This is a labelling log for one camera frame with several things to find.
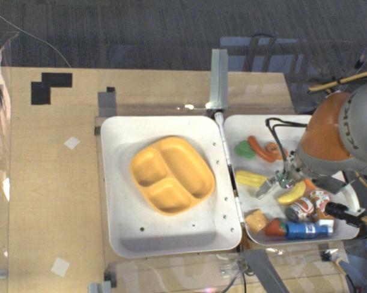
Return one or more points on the orange sausage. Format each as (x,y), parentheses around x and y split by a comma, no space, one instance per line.
(260,149)

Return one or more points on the black cylinder on white bracket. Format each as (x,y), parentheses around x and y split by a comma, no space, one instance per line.
(342,213)

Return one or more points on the orange divided plate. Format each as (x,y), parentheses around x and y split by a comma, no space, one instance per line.
(172,176)

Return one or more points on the white plastic tray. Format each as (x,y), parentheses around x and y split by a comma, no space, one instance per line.
(255,128)
(121,187)

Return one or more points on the yellow corn cob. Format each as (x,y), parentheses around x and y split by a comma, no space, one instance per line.
(249,178)

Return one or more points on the orange doughnut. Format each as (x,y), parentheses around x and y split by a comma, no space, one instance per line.
(272,148)

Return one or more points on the yellow banana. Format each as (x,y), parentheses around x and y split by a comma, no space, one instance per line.
(293,194)

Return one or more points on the green broccoli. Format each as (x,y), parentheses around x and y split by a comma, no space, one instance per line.
(243,149)

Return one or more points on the yellow cheese wedge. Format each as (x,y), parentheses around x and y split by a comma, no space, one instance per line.
(256,221)

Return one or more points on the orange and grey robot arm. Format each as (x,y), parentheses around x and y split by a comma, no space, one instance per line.
(324,138)

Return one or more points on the small can with red label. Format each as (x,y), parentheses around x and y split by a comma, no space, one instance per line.
(300,210)

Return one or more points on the red strawberry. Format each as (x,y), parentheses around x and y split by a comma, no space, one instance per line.
(275,228)

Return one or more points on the brown and white carton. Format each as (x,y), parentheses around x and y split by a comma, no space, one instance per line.
(320,204)

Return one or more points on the orange carrot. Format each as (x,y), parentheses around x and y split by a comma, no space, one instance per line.
(309,184)

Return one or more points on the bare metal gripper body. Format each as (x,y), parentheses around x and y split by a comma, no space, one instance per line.
(291,174)

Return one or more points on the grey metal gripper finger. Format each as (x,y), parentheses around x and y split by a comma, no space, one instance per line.
(265,188)

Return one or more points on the blue bottle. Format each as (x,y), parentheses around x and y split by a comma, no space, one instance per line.
(306,230)

